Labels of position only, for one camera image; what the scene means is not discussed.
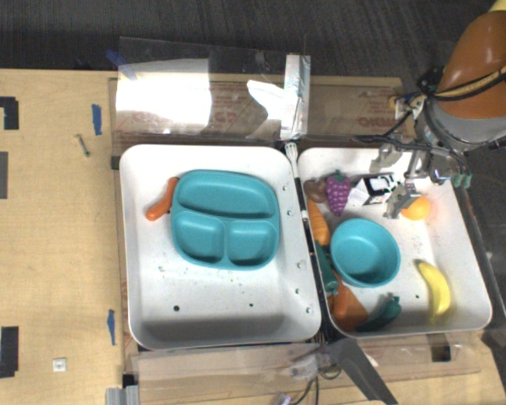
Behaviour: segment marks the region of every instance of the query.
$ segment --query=banana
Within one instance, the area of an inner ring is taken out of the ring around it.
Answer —
[[[417,267],[431,291],[431,317],[429,322],[435,324],[451,305],[451,294],[446,277],[435,267],[425,261],[417,262]]]

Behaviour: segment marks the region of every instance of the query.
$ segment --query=teal bowl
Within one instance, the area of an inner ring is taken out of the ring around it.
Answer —
[[[399,246],[392,234],[368,219],[342,222],[331,237],[330,253],[342,281],[361,288],[386,285],[401,265]]]

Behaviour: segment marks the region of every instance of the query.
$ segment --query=wooden tabletop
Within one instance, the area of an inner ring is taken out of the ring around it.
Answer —
[[[19,328],[19,369],[0,379],[0,404],[104,403],[105,390],[121,386],[113,78],[113,72],[0,69],[0,96],[19,102],[19,130],[4,130],[0,109],[0,152],[8,152],[8,197],[0,199],[0,332]],[[92,105],[101,107],[101,135],[94,131]],[[473,347],[477,373],[388,387],[400,403],[506,403],[491,351],[479,340]],[[62,358],[67,370],[53,371],[53,360]],[[321,390],[322,404],[365,401],[354,386],[329,387]],[[313,403],[313,396],[304,403]],[[161,402],[145,397],[143,403]],[[273,395],[203,403],[268,404]]]

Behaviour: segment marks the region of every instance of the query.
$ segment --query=orange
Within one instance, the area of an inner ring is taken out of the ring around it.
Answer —
[[[410,220],[424,219],[431,211],[429,200],[421,196],[416,199],[408,208],[403,208],[401,214]]]

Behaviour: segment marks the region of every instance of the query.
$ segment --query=purple grapes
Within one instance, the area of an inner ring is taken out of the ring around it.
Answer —
[[[351,181],[339,171],[326,179],[326,197],[330,211],[340,216],[348,201],[348,194],[351,192]]]

